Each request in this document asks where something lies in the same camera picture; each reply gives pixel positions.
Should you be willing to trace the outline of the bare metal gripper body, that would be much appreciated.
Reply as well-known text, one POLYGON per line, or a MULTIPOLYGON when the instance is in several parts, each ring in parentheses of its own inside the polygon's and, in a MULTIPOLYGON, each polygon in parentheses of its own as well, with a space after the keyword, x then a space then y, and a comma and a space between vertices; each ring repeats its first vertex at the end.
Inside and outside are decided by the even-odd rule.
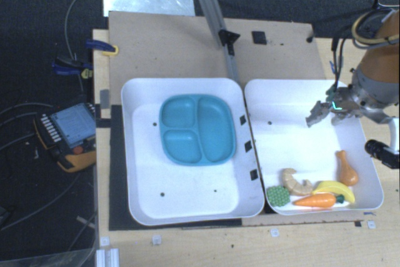
POLYGON ((330 111, 360 110, 361 117, 365 116, 377 124, 387 124, 391 116, 384 109, 394 104, 394 86, 362 86, 331 87, 326 92, 326 102, 331 104, 330 111))

